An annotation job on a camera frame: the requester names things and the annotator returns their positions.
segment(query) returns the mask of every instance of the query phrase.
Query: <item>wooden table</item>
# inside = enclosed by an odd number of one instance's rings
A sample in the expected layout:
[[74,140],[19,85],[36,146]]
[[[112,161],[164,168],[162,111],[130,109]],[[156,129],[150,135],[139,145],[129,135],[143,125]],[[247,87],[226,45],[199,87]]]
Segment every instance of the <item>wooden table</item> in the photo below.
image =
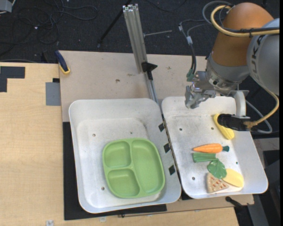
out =
[[[58,65],[0,66],[25,67],[25,78],[8,79],[7,92],[0,92],[0,225],[44,226],[47,220],[55,226],[239,225],[233,205],[218,198],[179,200],[167,205],[167,212],[108,216],[105,223],[99,218],[65,221],[62,106],[46,105],[45,88],[60,77]],[[253,203],[252,195],[233,199]]]

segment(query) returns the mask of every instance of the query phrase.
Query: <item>toy carrot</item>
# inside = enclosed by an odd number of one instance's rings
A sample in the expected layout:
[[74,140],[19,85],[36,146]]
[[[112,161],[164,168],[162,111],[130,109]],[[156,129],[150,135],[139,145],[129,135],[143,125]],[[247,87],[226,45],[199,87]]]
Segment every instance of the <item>toy carrot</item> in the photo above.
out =
[[211,144],[200,145],[198,147],[193,148],[193,150],[202,153],[219,153],[221,151],[228,152],[230,150],[230,147],[228,145],[221,146],[221,144],[219,143],[211,143]]

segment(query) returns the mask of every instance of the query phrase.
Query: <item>green plate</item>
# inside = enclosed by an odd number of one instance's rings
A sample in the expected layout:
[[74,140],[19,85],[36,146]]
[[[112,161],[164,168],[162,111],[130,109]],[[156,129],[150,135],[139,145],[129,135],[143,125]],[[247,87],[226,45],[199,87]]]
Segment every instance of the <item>green plate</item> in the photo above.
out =
[[165,174],[156,146],[144,138],[112,141],[102,153],[106,181],[120,198],[139,198],[161,191]]

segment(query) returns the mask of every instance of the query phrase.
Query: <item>white tray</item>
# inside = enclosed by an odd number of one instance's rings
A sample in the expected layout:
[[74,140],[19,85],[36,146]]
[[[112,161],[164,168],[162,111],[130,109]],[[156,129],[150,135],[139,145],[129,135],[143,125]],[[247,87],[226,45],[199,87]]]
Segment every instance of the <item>white tray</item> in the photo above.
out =
[[[181,195],[181,185],[171,151],[165,152],[168,144],[166,130],[160,131],[163,123],[161,111],[153,100],[98,99],[77,100],[69,107],[69,118],[75,154],[75,168],[79,202],[90,213],[101,213],[141,206],[175,202]],[[142,137],[152,141],[162,160],[166,183],[157,194],[136,199],[114,196],[108,188],[102,165],[104,146],[117,139]]]
[[[195,109],[187,109],[184,99],[167,97],[162,102],[183,190],[195,199],[265,192],[268,181],[250,132],[235,131],[235,137],[227,140],[213,121],[212,115],[216,113],[235,114],[235,99],[217,96],[201,102]],[[230,186],[225,190],[207,193],[206,174],[209,162],[195,163],[192,148],[208,143],[230,147],[229,152],[218,153],[216,157],[225,168],[234,169],[243,175],[245,185],[242,189]]]

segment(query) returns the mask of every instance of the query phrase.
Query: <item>black clamp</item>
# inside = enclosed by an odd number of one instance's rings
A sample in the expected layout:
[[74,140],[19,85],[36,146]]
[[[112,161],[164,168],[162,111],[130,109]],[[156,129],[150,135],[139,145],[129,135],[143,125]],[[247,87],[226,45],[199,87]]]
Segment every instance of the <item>black clamp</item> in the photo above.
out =
[[152,70],[154,70],[155,68],[157,68],[157,65],[148,63],[148,62],[142,62],[141,64],[142,66],[142,71],[143,72],[147,72],[148,75],[148,79],[149,80],[153,80],[153,76],[152,76]]

